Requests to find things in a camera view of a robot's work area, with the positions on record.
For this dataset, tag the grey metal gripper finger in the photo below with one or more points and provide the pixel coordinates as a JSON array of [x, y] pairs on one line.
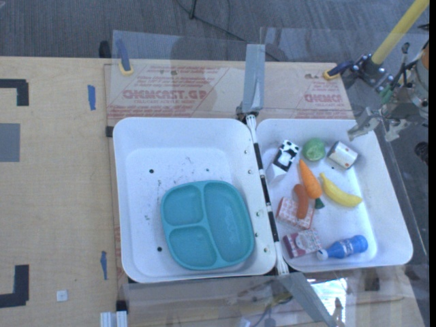
[[365, 123], [398, 129]]

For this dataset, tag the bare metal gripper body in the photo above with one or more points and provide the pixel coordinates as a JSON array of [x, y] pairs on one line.
[[405, 106]]

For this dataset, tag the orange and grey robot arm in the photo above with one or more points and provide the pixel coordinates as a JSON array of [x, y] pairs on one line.
[[425, 58]]

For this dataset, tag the green lime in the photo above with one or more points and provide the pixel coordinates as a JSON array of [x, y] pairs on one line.
[[314, 149]]

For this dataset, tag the yellow banana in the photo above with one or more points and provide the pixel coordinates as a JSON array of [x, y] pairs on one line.
[[339, 194]]

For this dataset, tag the orange carrot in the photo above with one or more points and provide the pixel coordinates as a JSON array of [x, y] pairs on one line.
[[309, 181]]

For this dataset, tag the black and white milk carton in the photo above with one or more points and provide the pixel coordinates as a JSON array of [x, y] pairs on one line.
[[285, 157]]

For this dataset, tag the white plastic tray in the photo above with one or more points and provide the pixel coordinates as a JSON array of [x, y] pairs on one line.
[[143, 196], [351, 223]]

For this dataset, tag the orange sausage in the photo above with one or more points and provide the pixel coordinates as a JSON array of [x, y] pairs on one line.
[[301, 203]]

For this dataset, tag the pink checked carton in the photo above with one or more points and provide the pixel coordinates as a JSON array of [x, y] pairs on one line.
[[287, 213]]

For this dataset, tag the blue bottle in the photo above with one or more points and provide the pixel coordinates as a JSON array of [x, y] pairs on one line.
[[344, 248]]

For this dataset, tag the red and white packet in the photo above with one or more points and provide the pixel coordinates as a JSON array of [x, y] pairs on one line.
[[302, 243]]

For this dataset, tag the brown cardboard board red print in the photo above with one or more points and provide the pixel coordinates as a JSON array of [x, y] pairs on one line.
[[190, 90]]

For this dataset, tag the teal divided plate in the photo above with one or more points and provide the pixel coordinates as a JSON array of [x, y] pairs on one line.
[[218, 223]]

